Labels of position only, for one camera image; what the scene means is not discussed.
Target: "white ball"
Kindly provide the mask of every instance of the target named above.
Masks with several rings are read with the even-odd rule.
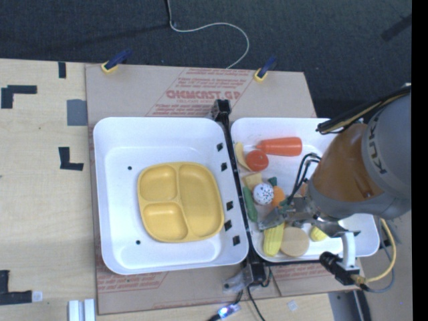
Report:
[[[259,205],[268,205],[274,199],[274,188],[267,183],[260,183],[254,187],[253,199]]]

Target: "yellow cable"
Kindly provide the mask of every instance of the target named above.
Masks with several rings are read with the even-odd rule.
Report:
[[[392,249],[393,249],[391,262],[390,262],[388,268],[378,276],[375,276],[372,278],[365,278],[365,277],[362,277],[360,275],[352,275],[351,277],[357,283],[357,285],[367,284],[370,282],[375,282],[375,281],[381,280],[387,274],[389,274],[389,272],[391,272],[391,270],[393,269],[393,267],[395,265],[395,260],[397,258],[397,246],[395,245],[394,237],[393,237],[393,235],[392,235],[392,233],[388,227],[387,222],[384,219],[381,219],[381,223],[382,223],[382,226],[385,228],[385,232],[387,234],[388,240],[390,241]]]

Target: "white tray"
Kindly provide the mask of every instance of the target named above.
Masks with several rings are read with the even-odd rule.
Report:
[[[205,118],[106,118],[95,126],[94,151],[101,250],[110,270],[142,274],[232,265],[245,259],[247,235],[224,133],[216,122]],[[150,165],[176,161],[199,163],[213,173],[230,228],[223,227],[209,239],[186,243],[159,242],[146,232],[138,208],[138,175]],[[233,208],[227,208],[228,202]]]
[[[326,120],[319,118],[242,118],[232,124],[231,135],[234,143],[241,142],[244,145],[244,153],[253,150],[254,146],[263,139],[285,136],[299,136],[302,139],[303,151],[300,156],[268,155],[270,165],[261,172],[264,181],[270,177],[277,177],[278,186],[288,195],[292,191],[302,157],[309,152],[315,152],[321,156],[335,137],[334,134],[321,135],[315,131],[317,125]],[[312,165],[309,168],[308,178],[315,168],[316,165]],[[247,169],[241,166],[239,166],[238,170],[240,177],[250,174]],[[256,209],[259,221],[261,221],[267,215],[267,209],[258,205],[256,205]],[[251,222],[249,219],[248,222],[255,250],[267,261],[278,263],[317,260],[324,251],[342,254],[341,239],[328,238],[319,242],[311,241],[308,251],[302,257],[288,257],[281,252],[275,257],[268,257],[263,252],[263,233],[259,231],[256,223]],[[372,215],[355,214],[352,217],[343,219],[339,224],[350,231],[361,231],[355,237],[357,257],[370,256],[376,253],[379,248],[379,235]],[[308,232],[309,228],[309,225],[305,225],[304,230]]]

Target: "wooden surface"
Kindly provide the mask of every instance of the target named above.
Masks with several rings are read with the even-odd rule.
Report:
[[[88,128],[68,126],[66,101],[86,100],[83,64],[0,60],[0,87],[36,85],[0,109],[0,270],[9,291],[43,300],[0,306],[0,320],[66,320],[70,300],[96,298]],[[60,169],[58,148],[83,171]],[[292,302],[297,309],[292,311]],[[259,320],[251,302],[231,320]],[[327,294],[258,300],[266,320],[333,320]],[[222,306],[97,316],[97,320],[207,320]]]

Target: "white cable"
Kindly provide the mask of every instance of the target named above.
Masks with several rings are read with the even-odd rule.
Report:
[[[204,26],[200,26],[197,27],[195,29],[177,29],[174,25],[173,25],[173,14],[171,13],[171,6],[169,4],[169,0],[167,0],[167,5],[168,5],[168,13],[169,13],[169,25],[171,27],[171,29],[173,29],[176,32],[181,32],[181,33],[186,33],[186,32],[195,32],[195,31],[199,31],[202,29],[206,29],[208,27],[211,26],[230,26],[233,27],[234,29],[237,29],[239,32],[241,32],[243,34],[243,36],[245,37],[245,40],[247,41],[247,48],[245,49],[245,52],[243,53],[243,55],[236,61],[233,62],[230,66],[226,67],[226,69],[230,69],[233,66],[236,66],[236,64],[238,64],[247,54],[248,54],[248,50],[249,50],[249,38],[247,36],[247,34],[242,30],[242,28],[234,25],[234,24],[230,24],[230,23],[211,23],[211,24],[207,24]]]

